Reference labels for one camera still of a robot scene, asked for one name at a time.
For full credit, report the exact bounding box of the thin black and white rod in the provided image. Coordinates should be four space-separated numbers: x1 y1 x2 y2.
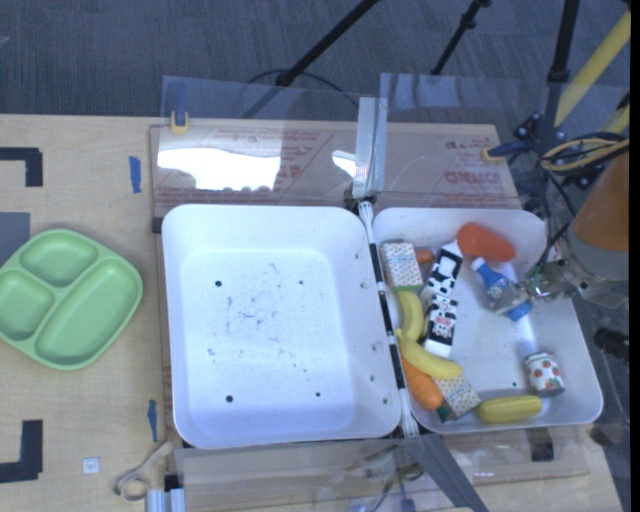
356 198 420 438

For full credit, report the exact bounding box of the blue and white bottle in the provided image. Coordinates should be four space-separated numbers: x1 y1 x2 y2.
470 256 534 323

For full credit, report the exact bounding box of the brown cardboard board red print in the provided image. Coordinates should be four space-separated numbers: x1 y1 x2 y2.
148 117 592 486

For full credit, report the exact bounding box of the green divided plate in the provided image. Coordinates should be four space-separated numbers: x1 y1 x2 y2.
0 228 145 372

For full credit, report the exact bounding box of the white plastic tray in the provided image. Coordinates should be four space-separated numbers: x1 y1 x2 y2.
371 206 605 436
160 202 404 451

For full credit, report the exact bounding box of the white jar orange fruit print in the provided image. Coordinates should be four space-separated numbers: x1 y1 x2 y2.
523 351 567 398

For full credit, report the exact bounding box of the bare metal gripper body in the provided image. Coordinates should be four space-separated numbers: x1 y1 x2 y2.
525 258 601 304

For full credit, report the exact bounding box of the cow print carton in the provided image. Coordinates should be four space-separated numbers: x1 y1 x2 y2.
423 239 464 302
422 293 460 360

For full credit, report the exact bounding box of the yellow banana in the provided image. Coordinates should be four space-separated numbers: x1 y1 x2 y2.
394 327 465 380
396 289 427 343

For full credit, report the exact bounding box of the black cylinder on white bracket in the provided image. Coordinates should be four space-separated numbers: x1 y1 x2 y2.
593 326 631 364

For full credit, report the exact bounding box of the large orange carrot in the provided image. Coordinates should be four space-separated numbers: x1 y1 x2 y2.
455 221 517 263

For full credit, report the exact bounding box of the yellow corn cob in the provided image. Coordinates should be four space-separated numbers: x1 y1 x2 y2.
476 394 544 425

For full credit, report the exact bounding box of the orange patterned carton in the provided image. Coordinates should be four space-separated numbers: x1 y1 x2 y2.
432 373 483 423
379 240 425 293

